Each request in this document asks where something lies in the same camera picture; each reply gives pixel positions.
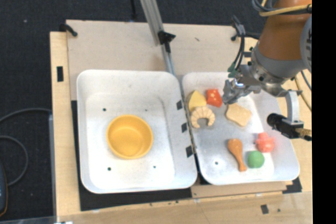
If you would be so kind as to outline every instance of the toy food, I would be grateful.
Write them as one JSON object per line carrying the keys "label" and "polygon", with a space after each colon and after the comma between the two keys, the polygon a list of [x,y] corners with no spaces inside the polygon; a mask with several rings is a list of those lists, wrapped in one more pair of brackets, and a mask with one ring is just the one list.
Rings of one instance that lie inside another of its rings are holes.
{"label": "toy food", "polygon": [[192,112],[196,107],[204,105],[206,105],[205,96],[198,91],[193,91],[188,103],[189,110]]}
{"label": "toy food", "polygon": [[228,104],[225,116],[228,120],[237,123],[238,125],[244,127],[251,118],[251,111],[243,108],[241,105],[234,103]]}
{"label": "toy food", "polygon": [[274,137],[269,137],[266,132],[259,133],[256,145],[261,152],[271,152],[274,148]]}
{"label": "toy food", "polygon": [[190,121],[191,125],[194,128],[200,128],[200,125],[197,123],[198,119],[205,118],[208,119],[208,126],[211,126],[215,122],[215,114],[207,106],[198,106],[191,113]]}
{"label": "toy food", "polygon": [[264,165],[265,158],[260,151],[251,151],[247,157],[247,165],[250,168],[261,168]]}
{"label": "toy food", "polygon": [[227,147],[229,151],[235,156],[238,165],[239,165],[239,171],[243,172],[247,170],[247,167],[245,166],[243,162],[243,144],[241,140],[239,139],[230,139],[227,142]]}
{"label": "toy food", "polygon": [[220,108],[222,106],[222,97],[217,89],[210,89],[206,91],[206,103]]}

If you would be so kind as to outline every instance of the orange bowl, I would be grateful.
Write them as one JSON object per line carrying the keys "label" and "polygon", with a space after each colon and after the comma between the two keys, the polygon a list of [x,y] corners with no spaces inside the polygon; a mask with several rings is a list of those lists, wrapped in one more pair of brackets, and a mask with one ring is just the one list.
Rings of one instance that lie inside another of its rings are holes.
{"label": "orange bowl", "polygon": [[136,159],[146,155],[153,145],[153,132],[142,118],[122,115],[113,119],[106,131],[112,152],[122,159]]}

